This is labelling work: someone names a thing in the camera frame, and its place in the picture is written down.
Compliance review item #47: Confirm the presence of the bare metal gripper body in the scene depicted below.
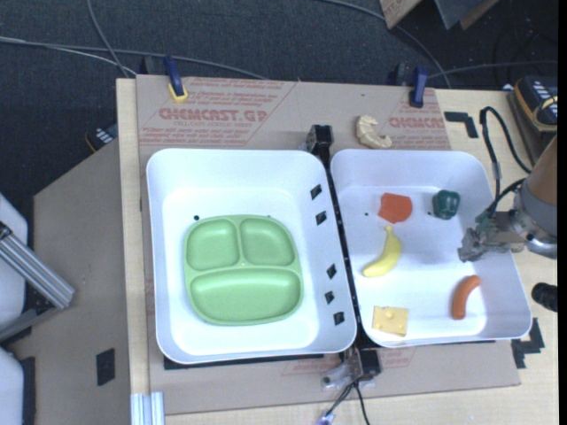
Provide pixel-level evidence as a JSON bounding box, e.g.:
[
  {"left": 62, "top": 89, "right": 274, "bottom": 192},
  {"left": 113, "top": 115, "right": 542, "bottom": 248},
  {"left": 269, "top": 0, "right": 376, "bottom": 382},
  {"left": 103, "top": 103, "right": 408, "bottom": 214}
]
[{"left": 476, "top": 210, "right": 559, "bottom": 261}]

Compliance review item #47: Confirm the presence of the white plastic tray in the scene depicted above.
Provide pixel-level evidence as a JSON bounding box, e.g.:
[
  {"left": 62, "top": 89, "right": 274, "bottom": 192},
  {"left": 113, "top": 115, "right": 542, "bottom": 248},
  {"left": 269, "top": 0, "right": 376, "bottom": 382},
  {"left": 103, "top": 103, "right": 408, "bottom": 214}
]
[
  {"left": 329, "top": 148, "right": 533, "bottom": 350},
  {"left": 145, "top": 147, "right": 359, "bottom": 366}
]

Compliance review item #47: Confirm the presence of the green bell pepper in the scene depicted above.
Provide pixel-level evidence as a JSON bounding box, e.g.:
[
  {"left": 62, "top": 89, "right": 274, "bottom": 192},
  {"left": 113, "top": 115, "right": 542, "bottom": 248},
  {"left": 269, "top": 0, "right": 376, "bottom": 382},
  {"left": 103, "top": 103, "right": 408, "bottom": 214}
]
[{"left": 431, "top": 189, "right": 462, "bottom": 220}]

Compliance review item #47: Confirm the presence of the orange sausage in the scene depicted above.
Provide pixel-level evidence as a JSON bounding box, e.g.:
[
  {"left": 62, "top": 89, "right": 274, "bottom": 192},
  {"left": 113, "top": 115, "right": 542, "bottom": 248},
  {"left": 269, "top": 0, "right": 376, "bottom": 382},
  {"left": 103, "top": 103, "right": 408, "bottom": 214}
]
[{"left": 451, "top": 274, "right": 483, "bottom": 321}]

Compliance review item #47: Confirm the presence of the yellow banana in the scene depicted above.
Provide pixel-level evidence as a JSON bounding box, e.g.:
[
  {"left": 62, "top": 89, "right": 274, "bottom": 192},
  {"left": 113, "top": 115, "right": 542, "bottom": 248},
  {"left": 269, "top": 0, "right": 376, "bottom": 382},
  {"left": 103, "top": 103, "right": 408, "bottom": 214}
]
[{"left": 361, "top": 224, "right": 404, "bottom": 279}]

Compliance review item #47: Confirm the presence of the orange pizza slice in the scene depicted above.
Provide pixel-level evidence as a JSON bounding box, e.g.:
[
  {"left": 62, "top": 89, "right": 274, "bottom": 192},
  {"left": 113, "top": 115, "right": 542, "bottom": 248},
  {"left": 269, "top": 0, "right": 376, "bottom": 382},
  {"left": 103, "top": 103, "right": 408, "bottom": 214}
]
[{"left": 377, "top": 191, "right": 414, "bottom": 225}]

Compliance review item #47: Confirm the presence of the yellow cheese wedge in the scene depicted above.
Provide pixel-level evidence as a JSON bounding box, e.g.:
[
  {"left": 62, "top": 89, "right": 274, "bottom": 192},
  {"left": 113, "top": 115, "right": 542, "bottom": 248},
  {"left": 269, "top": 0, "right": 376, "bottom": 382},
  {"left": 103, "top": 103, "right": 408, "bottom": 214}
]
[{"left": 370, "top": 305, "right": 410, "bottom": 339}]

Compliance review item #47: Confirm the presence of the thin black rod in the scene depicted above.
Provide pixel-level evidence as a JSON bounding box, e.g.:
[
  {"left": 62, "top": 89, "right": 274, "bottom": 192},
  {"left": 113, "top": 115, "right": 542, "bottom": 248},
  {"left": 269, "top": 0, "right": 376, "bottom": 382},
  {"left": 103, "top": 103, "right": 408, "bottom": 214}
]
[{"left": 324, "top": 151, "right": 362, "bottom": 354}]

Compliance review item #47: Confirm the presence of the beige croissant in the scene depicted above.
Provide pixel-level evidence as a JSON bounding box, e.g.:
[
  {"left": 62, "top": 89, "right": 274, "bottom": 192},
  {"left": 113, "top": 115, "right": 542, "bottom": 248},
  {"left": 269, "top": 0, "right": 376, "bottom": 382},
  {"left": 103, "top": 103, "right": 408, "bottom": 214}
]
[{"left": 354, "top": 113, "right": 394, "bottom": 151}]

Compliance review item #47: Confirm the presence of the green divided plate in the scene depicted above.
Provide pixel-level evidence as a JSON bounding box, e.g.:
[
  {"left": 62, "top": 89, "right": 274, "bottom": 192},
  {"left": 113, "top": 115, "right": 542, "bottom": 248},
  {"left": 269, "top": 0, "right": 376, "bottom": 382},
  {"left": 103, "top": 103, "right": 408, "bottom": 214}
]
[{"left": 182, "top": 213, "right": 306, "bottom": 327}]

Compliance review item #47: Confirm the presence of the brown cardboard board red print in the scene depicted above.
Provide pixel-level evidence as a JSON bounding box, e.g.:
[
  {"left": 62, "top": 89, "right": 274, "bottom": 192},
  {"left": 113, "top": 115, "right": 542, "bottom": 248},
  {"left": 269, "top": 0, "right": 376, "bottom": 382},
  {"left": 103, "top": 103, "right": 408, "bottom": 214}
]
[{"left": 134, "top": 74, "right": 523, "bottom": 416}]

